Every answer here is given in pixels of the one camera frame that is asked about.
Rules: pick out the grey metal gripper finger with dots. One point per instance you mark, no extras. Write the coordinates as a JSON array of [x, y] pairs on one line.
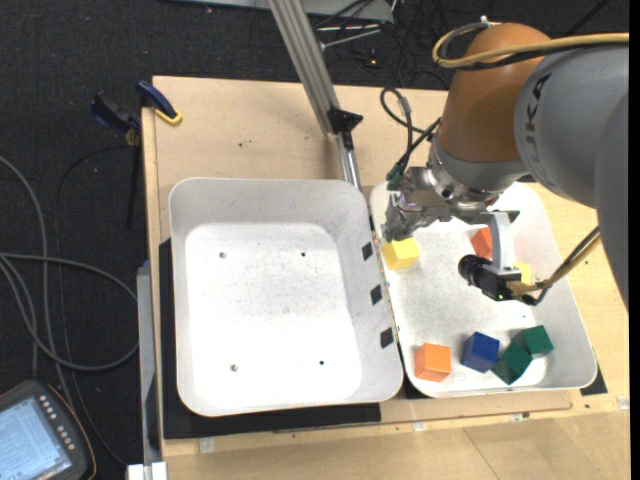
[[409, 230], [390, 228]]

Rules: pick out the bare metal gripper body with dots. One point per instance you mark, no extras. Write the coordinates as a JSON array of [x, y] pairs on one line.
[[434, 202]]

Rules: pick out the yellow cube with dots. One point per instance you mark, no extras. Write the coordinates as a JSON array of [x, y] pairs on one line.
[[525, 269], [401, 254]]

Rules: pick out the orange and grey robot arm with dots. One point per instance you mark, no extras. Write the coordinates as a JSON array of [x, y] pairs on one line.
[[560, 118]]

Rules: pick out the orange cube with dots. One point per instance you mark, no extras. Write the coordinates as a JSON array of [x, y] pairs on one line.
[[432, 362], [482, 243]]

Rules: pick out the white plastic tray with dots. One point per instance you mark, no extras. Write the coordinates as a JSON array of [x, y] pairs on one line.
[[272, 308], [440, 308]]

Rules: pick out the blue cube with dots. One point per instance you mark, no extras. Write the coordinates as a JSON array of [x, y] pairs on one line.
[[480, 352]]

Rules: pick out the green cube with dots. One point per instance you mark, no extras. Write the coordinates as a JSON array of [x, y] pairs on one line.
[[511, 364], [536, 340]]

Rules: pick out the pale wood board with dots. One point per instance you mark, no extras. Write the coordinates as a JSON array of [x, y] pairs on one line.
[[240, 138]]

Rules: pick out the black cylinder on white bracket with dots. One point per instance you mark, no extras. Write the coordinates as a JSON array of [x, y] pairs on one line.
[[482, 274]]

